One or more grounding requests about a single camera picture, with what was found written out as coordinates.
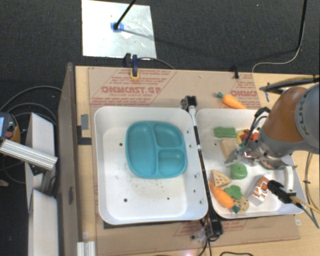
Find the black pole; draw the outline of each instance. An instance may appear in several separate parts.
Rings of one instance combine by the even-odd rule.
[[[299,35],[298,48],[301,47],[302,36],[303,36],[303,32],[304,32],[307,2],[308,2],[308,0],[304,0],[304,2],[303,2],[303,10],[302,10],[302,18],[301,18],[301,24],[300,24],[300,35]]]
[[[113,25],[113,29],[117,30],[119,27],[120,22],[124,19],[124,17],[127,15],[127,13],[130,11],[131,7],[134,5],[134,3],[137,0],[132,0],[132,2],[129,4],[128,8],[124,11],[124,13],[122,14],[122,16],[120,17],[120,19],[117,21],[116,24]]]

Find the white tray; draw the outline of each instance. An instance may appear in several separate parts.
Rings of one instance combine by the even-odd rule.
[[[230,168],[225,166],[225,157],[220,148],[222,138],[215,137],[213,129],[216,127],[234,127],[236,130],[250,129],[255,113],[256,110],[242,109],[202,109],[197,113],[196,120],[203,160],[209,180],[211,179],[211,170],[220,171],[231,177]],[[294,163],[290,156],[283,157],[282,160],[287,164],[293,165]],[[267,170],[260,165],[252,167],[245,159],[242,160],[242,163],[247,168],[248,176],[244,179],[232,179],[232,182],[225,187],[237,185],[241,188],[242,194],[247,196],[249,189],[254,185],[259,175],[265,175],[269,180],[276,180],[282,184],[285,182],[284,172],[281,170]],[[305,195],[296,169],[293,169],[293,176],[293,190],[296,191],[298,198],[305,201]],[[244,214],[235,214],[230,209],[222,207],[213,196],[211,198],[215,211],[226,219],[299,214],[303,211],[292,203],[282,203],[272,193],[269,193],[265,201],[259,206],[250,203],[247,212]]]
[[[139,121],[176,126],[186,145],[187,166],[173,178],[145,179],[126,159],[126,132]],[[208,211],[191,116],[180,108],[105,106],[94,115],[98,204],[112,225],[199,220]]]

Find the silver square base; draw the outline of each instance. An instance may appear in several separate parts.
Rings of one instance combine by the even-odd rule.
[[[120,23],[116,23],[129,5],[82,0],[82,54],[93,57],[123,58],[126,53],[157,58],[149,6],[133,5]]]

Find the teal divided plate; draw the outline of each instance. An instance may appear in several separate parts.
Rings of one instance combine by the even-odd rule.
[[[133,123],[126,132],[125,152],[131,171],[146,179],[176,177],[187,167],[184,137],[166,122]]]

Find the white cable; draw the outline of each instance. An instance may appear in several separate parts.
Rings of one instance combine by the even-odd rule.
[[[290,62],[293,62],[293,61],[296,59],[296,57],[298,56],[298,53],[299,53],[300,50],[301,50],[301,45],[302,45],[302,40],[303,40],[303,37],[304,37],[304,32],[305,32],[305,24],[303,23],[302,35],[301,35],[301,43],[300,43],[300,46],[298,47],[298,49],[297,49],[297,51],[296,51],[295,56],[294,56],[291,60],[286,61],[286,62],[260,62],[260,63],[257,63],[257,64],[255,64],[255,65],[253,66],[253,68],[252,68],[252,73],[254,72],[256,66],[258,66],[258,65],[264,65],[264,64],[283,65],[283,64],[288,64],[288,63],[290,63]]]

